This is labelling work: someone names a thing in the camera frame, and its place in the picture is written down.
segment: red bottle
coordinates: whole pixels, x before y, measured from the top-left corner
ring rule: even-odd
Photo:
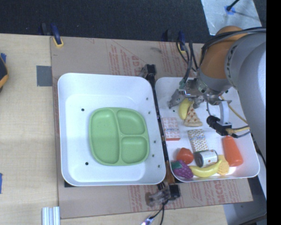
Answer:
[[[244,160],[240,151],[231,136],[225,136],[222,140],[225,158],[230,167],[236,167],[243,164]]]

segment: wooden table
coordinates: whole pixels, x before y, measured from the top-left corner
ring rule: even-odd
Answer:
[[[49,36],[0,34],[10,78],[0,93],[0,224],[41,224],[43,207],[59,205],[52,87],[37,86],[50,66]],[[154,212],[62,219],[62,225],[138,225]],[[153,224],[159,224],[158,216]],[[163,225],[227,224],[222,205],[166,210]]]

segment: white tray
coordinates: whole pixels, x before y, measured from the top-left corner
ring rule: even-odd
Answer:
[[[150,83],[141,77],[68,73],[58,81],[62,175],[73,186],[148,185],[165,177],[162,141]],[[89,118],[102,107],[138,111],[146,121],[149,156],[140,164],[98,163],[89,146]]]
[[[202,127],[186,127],[183,125],[183,120],[180,119],[178,114],[179,105],[176,105],[169,109],[168,101],[170,101],[171,96],[179,86],[179,82],[182,78],[180,77],[163,77],[156,81],[155,90],[158,100],[158,107],[161,117],[175,117],[178,121],[178,128],[180,131],[181,139],[179,141],[166,141],[167,151],[169,154],[169,160],[176,160],[175,157],[180,148],[186,147],[190,150],[191,144],[189,142],[187,131],[192,129],[203,129],[204,135],[206,137],[207,145],[209,149],[214,149],[217,154],[223,154],[222,148],[222,136],[216,133],[216,131],[211,128],[207,123],[206,119],[209,116],[207,112],[206,102],[202,103],[199,108],[196,109],[200,120],[203,122]],[[226,100],[232,100],[230,105],[244,117],[239,97],[237,91],[231,88],[227,94],[223,95]],[[212,115],[220,117],[219,106],[209,106]],[[231,110],[229,111],[229,122],[232,123],[232,128],[240,128],[246,124],[240,120]],[[244,137],[235,138],[236,144],[243,156],[244,163],[237,167],[230,167],[229,173],[225,176],[220,176],[219,174],[214,174],[207,178],[199,178],[194,176],[191,179],[182,179],[176,177],[182,182],[192,182],[192,181],[205,181],[205,180],[222,180],[222,179],[235,179],[235,178],[249,178],[255,177],[259,173],[259,160],[254,147],[254,143],[251,135],[246,135]]]

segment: gray tape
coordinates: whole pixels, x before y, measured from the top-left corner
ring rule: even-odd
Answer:
[[[52,67],[37,66],[37,86],[51,87],[52,86]]]

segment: black fabric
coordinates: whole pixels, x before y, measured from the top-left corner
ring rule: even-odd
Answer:
[[[266,27],[266,0],[253,1]],[[160,41],[170,29],[186,42],[210,38],[201,0],[0,0],[0,33],[37,35],[41,23],[69,37]]]

